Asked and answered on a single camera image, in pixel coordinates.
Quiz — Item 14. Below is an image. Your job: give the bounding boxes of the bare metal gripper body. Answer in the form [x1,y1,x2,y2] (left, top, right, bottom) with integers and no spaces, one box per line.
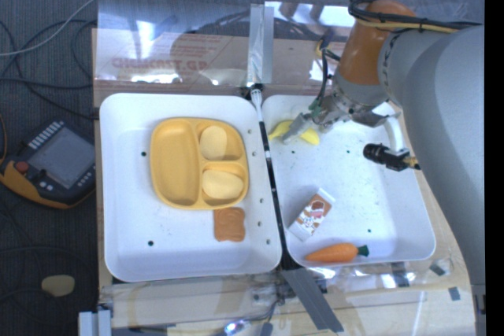
[309,95,358,131]

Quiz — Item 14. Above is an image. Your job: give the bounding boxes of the yellow banana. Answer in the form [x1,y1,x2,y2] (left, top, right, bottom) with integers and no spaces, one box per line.
[268,120,321,147]

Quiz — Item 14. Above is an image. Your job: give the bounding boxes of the thin black and white rod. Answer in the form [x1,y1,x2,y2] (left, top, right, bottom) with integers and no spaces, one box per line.
[250,87,287,251]

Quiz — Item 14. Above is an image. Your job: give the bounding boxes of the white plastic tray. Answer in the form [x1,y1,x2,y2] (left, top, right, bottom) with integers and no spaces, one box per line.
[98,91,284,283]
[261,94,437,269]

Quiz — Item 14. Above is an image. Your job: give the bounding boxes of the white and brown carton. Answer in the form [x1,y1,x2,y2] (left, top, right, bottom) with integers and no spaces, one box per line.
[287,187,337,242]

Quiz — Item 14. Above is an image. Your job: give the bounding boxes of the pale yellow oval biscuit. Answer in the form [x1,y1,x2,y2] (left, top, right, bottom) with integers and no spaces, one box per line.
[201,168,245,201]
[40,274,76,297]
[198,124,228,161]

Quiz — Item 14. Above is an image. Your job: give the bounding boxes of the brown cardboard board red print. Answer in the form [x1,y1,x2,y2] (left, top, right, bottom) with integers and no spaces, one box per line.
[91,27,476,329]

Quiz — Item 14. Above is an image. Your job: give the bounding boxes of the brown toast slice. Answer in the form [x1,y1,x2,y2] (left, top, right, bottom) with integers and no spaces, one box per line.
[213,206,247,243]

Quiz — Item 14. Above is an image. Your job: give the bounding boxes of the orange carrot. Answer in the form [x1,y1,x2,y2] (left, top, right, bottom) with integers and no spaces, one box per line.
[303,242,371,264]

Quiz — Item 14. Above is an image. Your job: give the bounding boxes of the yellow divided plate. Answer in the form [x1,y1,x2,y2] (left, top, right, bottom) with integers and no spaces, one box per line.
[149,116,250,211]

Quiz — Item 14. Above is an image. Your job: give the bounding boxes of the black cylinder on white bracket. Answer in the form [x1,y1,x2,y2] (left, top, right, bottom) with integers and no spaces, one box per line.
[362,116,421,172]

